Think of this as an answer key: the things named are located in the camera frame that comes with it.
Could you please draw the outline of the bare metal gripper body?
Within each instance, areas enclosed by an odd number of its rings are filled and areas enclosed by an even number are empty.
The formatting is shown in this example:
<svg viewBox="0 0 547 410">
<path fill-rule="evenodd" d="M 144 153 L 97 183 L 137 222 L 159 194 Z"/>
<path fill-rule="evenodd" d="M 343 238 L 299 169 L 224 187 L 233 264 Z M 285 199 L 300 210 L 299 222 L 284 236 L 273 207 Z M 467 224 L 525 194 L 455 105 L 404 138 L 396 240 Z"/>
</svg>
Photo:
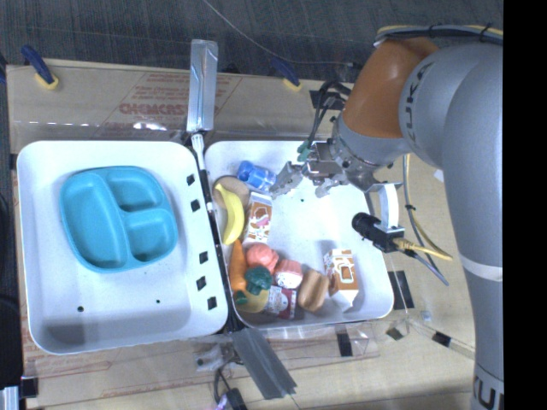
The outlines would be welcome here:
<svg viewBox="0 0 547 410">
<path fill-rule="evenodd" d="M 324 178 L 335 178 L 341 185 L 353 185 L 367 193 L 379 183 L 374 173 L 385 166 L 385 156 L 377 147 L 357 153 L 344 140 L 302 143 L 302 173 L 315 186 Z"/>
</svg>

